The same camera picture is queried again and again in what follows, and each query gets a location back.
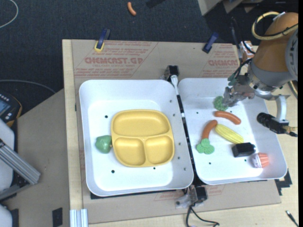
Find yellow divided plate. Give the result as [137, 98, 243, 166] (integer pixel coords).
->
[110, 109, 176, 168]

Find orange toy carrot green leaves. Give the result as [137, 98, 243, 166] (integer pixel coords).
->
[196, 119, 219, 155]

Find white plastic tray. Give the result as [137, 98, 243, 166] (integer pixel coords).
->
[177, 77, 288, 185]
[79, 79, 195, 197]

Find brown cardboard board red print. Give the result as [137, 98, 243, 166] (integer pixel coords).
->
[71, 39, 282, 218]

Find green toy pepper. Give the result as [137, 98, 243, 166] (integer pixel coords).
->
[95, 134, 113, 154]

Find orange toy sausage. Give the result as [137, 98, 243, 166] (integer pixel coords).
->
[126, 1, 137, 17]
[214, 110, 242, 125]

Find yellow toy corn cob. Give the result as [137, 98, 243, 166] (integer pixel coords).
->
[214, 123, 245, 144]

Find green toy broccoli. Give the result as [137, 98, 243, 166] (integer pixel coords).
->
[213, 96, 229, 112]

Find black box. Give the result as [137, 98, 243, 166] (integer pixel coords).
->
[231, 142, 257, 158]

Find thin black and white rod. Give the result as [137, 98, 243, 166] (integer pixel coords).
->
[170, 75, 196, 187]

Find pink and orange toy cupcake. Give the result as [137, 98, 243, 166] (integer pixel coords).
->
[250, 152, 270, 169]

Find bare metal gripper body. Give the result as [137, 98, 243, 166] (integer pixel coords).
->
[232, 75, 273, 101]

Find black cylinder on white bracket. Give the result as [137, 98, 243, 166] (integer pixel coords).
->
[256, 94, 291, 135]

